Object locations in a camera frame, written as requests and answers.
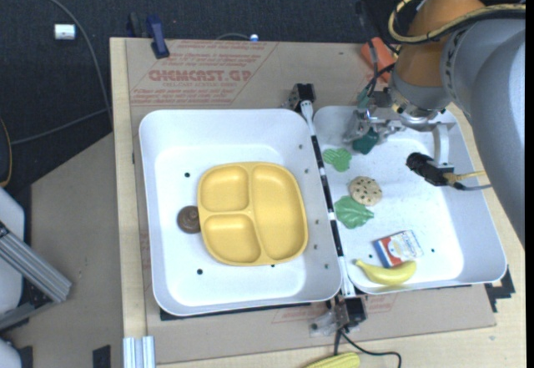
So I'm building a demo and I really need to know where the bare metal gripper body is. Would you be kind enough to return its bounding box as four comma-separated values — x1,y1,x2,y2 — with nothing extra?
355,90,446,139

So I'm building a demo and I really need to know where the light green frilly leaf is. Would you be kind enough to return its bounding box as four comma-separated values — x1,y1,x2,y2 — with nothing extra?
321,147,353,173

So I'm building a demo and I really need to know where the beige chocolate chip biscuit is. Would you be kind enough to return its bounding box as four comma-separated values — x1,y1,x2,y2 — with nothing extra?
348,175,384,207

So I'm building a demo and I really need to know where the thin black and white rod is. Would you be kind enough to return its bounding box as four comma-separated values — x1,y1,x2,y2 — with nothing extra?
300,100,352,297

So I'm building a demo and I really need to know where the green lettuce leaf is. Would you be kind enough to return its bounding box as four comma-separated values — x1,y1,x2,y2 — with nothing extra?
333,195,375,230

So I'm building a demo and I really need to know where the white plastic tray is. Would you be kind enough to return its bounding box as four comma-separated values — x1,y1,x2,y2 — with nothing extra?
138,108,344,317
312,104,508,296

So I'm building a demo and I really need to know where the white red blue carton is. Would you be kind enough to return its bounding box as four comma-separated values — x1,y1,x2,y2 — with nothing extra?
371,229,425,269

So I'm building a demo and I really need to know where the brown cardboard board red print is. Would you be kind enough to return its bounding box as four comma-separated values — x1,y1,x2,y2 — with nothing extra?
124,38,498,365

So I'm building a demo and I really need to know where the yellow divided plate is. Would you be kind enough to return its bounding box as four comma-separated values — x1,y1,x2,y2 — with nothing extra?
196,161,310,268

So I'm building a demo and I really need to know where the yellow banana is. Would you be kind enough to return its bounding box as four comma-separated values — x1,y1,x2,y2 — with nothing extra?
355,258,418,286

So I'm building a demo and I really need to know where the brown swirl lump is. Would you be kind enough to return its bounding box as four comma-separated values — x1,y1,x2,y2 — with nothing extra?
176,204,203,235

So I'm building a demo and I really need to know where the yellow corn cob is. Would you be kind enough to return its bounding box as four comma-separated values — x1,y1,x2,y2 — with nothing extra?
303,351,361,368

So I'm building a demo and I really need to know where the black cylinder on white bracket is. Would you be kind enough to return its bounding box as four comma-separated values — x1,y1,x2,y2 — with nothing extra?
406,120,456,189

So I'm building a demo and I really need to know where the black block with thin wires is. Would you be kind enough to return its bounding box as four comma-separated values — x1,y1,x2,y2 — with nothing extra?
309,295,369,337
282,83,316,111

